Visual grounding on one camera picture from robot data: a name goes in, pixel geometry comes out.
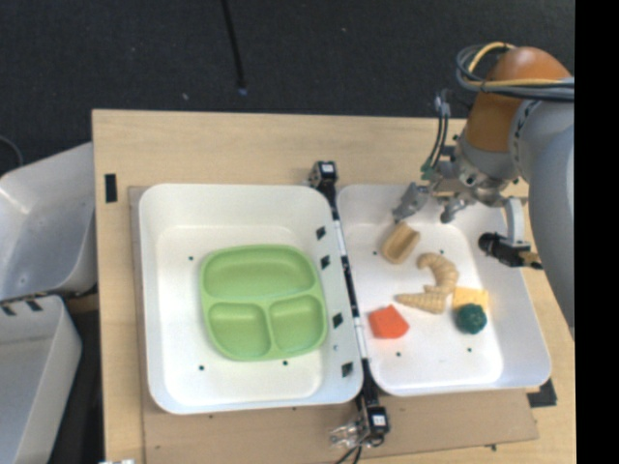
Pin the beige corn cob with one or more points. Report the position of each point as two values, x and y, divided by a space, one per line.
423 301

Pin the beige hot dog bun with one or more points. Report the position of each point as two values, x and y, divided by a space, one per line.
399 243

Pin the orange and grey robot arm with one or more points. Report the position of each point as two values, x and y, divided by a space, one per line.
546 162

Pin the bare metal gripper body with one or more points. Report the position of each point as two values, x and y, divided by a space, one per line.
464 184

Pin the beige croissant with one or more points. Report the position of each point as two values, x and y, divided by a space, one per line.
442 271

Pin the orange wedge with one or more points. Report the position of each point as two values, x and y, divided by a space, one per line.
387 323

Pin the green broccoli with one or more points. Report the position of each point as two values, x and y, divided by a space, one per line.
470 318

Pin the black cylinder on white bracket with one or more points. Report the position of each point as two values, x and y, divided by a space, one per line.
503 248

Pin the white plastic tray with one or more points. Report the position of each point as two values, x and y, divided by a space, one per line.
174 307
435 360

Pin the yellow cheese wedge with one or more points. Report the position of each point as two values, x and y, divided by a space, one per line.
471 296

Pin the green divided plate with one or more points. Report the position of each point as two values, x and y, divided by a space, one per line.
261 302

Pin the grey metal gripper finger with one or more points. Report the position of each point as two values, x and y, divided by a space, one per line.
410 203
454 208

